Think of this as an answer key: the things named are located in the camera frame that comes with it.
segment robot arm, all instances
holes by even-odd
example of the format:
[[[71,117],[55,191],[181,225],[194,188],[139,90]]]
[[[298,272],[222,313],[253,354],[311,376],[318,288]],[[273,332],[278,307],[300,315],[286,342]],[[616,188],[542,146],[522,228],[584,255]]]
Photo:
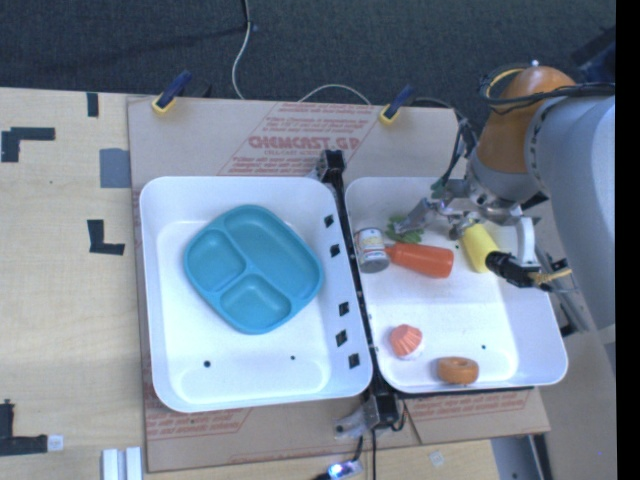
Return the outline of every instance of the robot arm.
[[[492,98],[495,84],[514,74],[500,98]],[[577,85],[555,69],[520,65],[487,77],[481,91],[493,112],[470,152],[464,179],[444,180],[440,190],[396,223],[396,232],[428,226],[438,215],[451,223],[454,240],[483,221],[519,226],[522,231],[527,227],[522,205],[543,193],[550,199],[574,280],[596,325],[612,323],[614,86]],[[520,236],[532,240],[531,234]],[[524,267],[532,244],[521,243],[519,249],[511,260]],[[504,257],[491,260],[491,270],[499,275],[497,260],[509,266]]]

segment blue clamp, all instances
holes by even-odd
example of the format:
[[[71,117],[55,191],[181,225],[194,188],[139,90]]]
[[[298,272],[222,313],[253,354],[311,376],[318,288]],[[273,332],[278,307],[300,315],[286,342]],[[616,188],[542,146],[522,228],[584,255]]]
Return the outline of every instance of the blue clamp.
[[[411,103],[413,99],[414,89],[411,85],[406,85],[402,91],[393,99],[391,103],[386,105],[378,116],[380,121],[383,124],[391,124],[393,123],[399,114],[400,107],[402,105],[406,105],[407,103]]]
[[[176,103],[176,96],[179,96],[184,91],[184,88],[191,81],[193,75],[186,69],[180,73],[171,84],[164,90],[164,92],[158,96],[151,107],[158,114],[165,114]]]

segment gray carpet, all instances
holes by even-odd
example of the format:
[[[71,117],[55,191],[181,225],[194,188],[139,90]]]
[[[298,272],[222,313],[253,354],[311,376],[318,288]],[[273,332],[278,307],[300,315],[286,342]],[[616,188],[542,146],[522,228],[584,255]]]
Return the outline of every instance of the gray carpet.
[[[249,0],[237,71],[247,99],[294,101],[345,84],[375,104],[407,83],[475,124],[478,80],[532,59],[577,81],[616,0]],[[0,86],[156,94],[183,69],[236,98],[241,0],[0,0]],[[359,102],[339,89],[313,101]]]

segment yellow object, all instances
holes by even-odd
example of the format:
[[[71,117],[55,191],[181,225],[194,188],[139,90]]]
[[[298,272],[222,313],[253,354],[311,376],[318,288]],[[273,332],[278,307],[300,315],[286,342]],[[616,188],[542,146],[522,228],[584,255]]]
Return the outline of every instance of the yellow object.
[[[380,114],[378,115],[378,119],[380,120],[380,122],[382,124],[386,124],[386,125],[390,125],[392,124],[396,119],[398,119],[398,115],[400,114],[399,111],[397,111],[395,114],[393,114],[391,117],[387,117],[385,114],[387,112],[387,110],[389,109],[389,107],[391,106],[391,103],[389,103],[388,105],[385,105],[383,107],[383,109],[380,111]]]
[[[467,252],[467,257],[476,272],[489,272],[485,264],[487,255],[490,252],[498,251],[500,248],[493,241],[491,235],[482,224],[474,224],[467,228],[460,239]]]
[[[176,99],[172,99],[169,103],[167,103],[167,106],[162,108],[160,106],[158,106],[158,100],[162,97],[162,94],[160,94],[155,100],[153,100],[153,102],[151,103],[151,108],[153,108],[153,111],[156,114],[159,115],[163,115],[166,114],[169,110],[171,110],[171,108],[173,108],[173,106],[176,104]]]
[[[540,286],[541,284],[550,283],[555,279],[560,279],[561,277],[571,275],[572,273],[573,271],[570,268],[565,268],[557,272],[531,272],[529,277],[533,279],[538,286]]]

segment white sticker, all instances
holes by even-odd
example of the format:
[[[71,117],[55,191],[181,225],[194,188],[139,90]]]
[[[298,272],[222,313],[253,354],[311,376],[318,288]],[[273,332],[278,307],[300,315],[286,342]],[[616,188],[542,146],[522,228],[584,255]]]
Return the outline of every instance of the white sticker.
[[[429,454],[429,459],[431,460],[431,464],[436,468],[444,465],[444,457],[439,451],[431,452]]]
[[[60,452],[64,448],[64,436],[52,434],[47,438],[47,451]]]

